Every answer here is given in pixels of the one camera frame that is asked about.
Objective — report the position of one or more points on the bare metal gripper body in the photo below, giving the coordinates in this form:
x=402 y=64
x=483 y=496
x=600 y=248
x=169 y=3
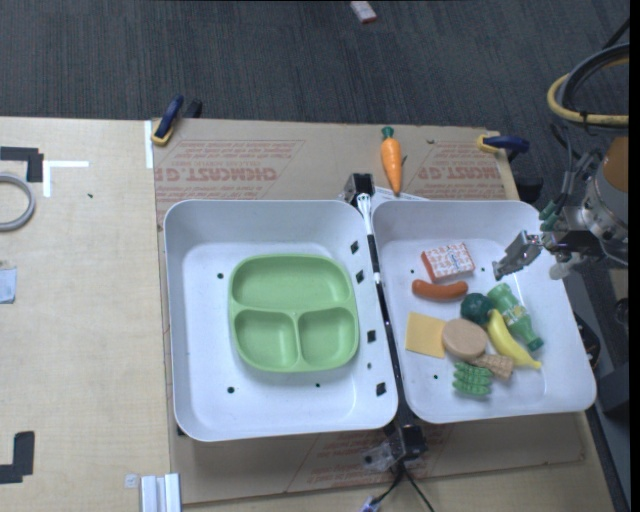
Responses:
x=582 y=240

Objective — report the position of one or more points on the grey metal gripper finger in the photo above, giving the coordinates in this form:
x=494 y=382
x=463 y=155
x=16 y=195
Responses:
x=505 y=267
x=522 y=242

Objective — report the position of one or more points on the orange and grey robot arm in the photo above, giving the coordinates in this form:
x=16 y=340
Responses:
x=617 y=170

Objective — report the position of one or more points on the dark green broccoli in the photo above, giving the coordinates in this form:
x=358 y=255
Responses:
x=475 y=307

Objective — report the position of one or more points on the green bottle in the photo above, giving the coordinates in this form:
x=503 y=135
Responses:
x=520 y=320

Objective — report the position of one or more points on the orange and white carton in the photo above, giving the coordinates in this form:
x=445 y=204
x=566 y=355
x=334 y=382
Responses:
x=448 y=261

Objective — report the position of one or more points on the orange sausage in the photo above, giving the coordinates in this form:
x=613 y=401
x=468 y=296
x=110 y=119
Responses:
x=439 y=290

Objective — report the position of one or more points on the yellow banana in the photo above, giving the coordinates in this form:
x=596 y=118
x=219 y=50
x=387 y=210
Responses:
x=502 y=337

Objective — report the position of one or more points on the round tan biscuit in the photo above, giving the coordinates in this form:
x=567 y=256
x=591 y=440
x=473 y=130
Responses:
x=464 y=339

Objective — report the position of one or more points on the tan waffle cone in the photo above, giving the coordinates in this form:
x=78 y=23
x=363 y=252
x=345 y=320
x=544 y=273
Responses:
x=498 y=366

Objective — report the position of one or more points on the yellow cheese slice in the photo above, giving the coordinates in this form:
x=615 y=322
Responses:
x=422 y=335

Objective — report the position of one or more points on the green pea pods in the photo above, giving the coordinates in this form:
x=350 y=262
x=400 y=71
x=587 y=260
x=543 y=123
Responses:
x=472 y=380

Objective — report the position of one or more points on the white plastic tray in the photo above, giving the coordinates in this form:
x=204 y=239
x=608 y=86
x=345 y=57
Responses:
x=210 y=400
x=550 y=380

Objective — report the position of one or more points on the thin black and white rod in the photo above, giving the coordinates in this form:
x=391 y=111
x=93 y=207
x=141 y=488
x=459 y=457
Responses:
x=387 y=320

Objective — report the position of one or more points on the orange carrot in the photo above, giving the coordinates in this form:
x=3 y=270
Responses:
x=391 y=162

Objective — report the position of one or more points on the green divided plate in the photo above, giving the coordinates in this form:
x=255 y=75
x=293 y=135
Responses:
x=292 y=285

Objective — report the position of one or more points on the brown cardboard board red print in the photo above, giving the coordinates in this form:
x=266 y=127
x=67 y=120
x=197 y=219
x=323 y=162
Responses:
x=300 y=160

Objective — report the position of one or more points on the red and white small packet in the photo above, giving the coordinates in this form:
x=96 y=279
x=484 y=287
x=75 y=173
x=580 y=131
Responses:
x=364 y=11

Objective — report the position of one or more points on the grey tape roll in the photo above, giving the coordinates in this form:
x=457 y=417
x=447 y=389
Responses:
x=30 y=202

